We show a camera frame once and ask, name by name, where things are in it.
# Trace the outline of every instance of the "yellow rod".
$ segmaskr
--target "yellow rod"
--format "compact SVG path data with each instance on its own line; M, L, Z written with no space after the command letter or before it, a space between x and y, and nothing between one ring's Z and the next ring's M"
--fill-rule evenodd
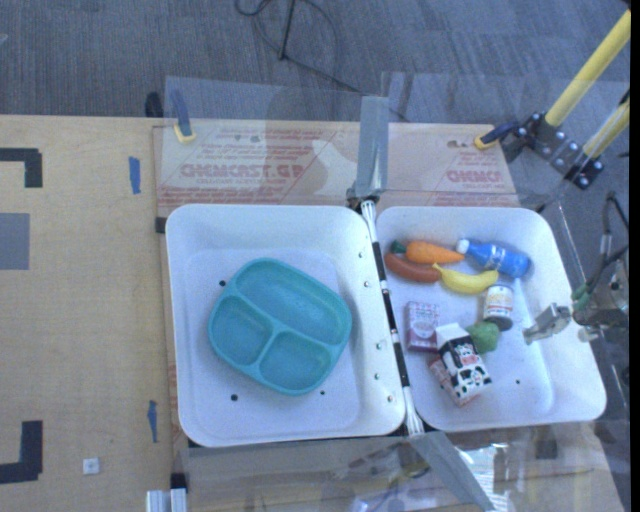
M605 121L602 128L598 130L583 146L582 151L592 160L598 158L602 152L613 142L613 140L629 125L631 117L631 98L627 98Z
M627 9L562 95L545 114L545 120L549 125L558 127L562 124L593 85L593 82L598 79L620 50L624 48L630 37L631 10Z

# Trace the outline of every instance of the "toy banana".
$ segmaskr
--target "toy banana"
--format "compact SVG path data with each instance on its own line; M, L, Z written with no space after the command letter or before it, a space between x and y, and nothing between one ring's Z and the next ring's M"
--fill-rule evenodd
M434 263L434 268L440 271L442 282L445 286L454 292L465 293L468 295L482 293L498 280L497 270L485 270L480 274L465 274L457 270L442 268Z

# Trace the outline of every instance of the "blue bottle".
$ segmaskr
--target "blue bottle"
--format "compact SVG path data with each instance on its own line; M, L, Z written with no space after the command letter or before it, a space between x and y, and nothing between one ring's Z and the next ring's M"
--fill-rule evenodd
M522 277L531 266L527 255L495 244L476 243L463 238L458 241L456 251L473 257L487 270L497 270L513 278Z

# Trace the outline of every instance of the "bottle cap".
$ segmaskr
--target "bottle cap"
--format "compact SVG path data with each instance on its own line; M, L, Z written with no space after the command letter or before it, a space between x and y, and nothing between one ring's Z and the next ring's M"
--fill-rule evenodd
M460 254L466 254L468 250L469 250L469 240L465 238L463 238L462 240L459 240L458 244L456 245L456 251L458 251Z

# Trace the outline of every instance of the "hot dog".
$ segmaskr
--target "hot dog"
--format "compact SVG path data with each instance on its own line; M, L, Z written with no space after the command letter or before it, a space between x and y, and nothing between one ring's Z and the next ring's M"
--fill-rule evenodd
M435 283L440 279L440 272L431 265L413 263L391 252L385 255L384 264L394 274L410 281Z

